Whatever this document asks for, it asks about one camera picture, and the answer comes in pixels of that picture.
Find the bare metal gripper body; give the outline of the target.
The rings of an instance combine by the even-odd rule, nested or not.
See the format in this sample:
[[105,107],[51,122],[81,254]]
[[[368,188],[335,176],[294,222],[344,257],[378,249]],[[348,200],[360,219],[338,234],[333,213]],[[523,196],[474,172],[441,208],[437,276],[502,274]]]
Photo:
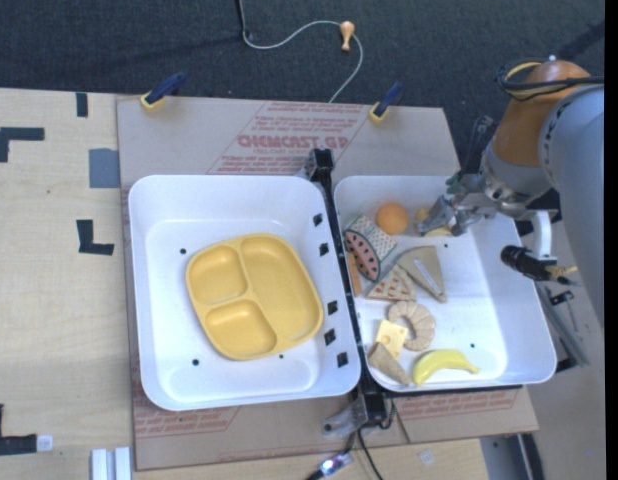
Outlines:
[[454,175],[447,180],[447,194],[455,214],[490,218],[496,213],[517,218],[531,204],[532,197],[515,192],[490,175]]

